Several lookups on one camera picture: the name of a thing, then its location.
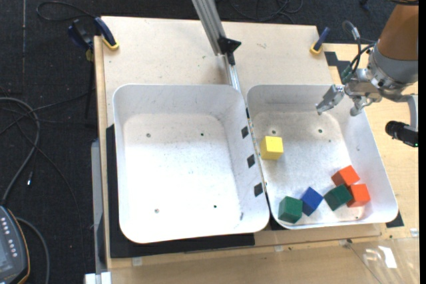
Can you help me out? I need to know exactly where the blue cube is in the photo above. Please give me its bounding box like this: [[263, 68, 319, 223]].
[[300, 186, 324, 217]]

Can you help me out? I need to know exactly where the white plastic tray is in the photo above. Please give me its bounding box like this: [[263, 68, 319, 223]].
[[246, 84, 399, 231], [112, 83, 271, 245]]

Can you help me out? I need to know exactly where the orange cube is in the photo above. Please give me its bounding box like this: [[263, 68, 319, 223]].
[[346, 183, 371, 208], [331, 164, 361, 188]]

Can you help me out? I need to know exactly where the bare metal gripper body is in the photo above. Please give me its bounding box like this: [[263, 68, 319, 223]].
[[343, 65, 411, 103]]

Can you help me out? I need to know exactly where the green cube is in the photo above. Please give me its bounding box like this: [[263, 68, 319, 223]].
[[277, 196, 304, 224], [323, 184, 353, 212]]

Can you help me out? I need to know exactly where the yellow cube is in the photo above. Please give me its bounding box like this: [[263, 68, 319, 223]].
[[259, 135, 285, 161]]

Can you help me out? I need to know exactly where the black cylinder on white bracket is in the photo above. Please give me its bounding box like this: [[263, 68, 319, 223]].
[[385, 93, 419, 148]]

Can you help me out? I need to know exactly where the pale wood board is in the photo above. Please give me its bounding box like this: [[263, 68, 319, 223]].
[[99, 15, 382, 269]]

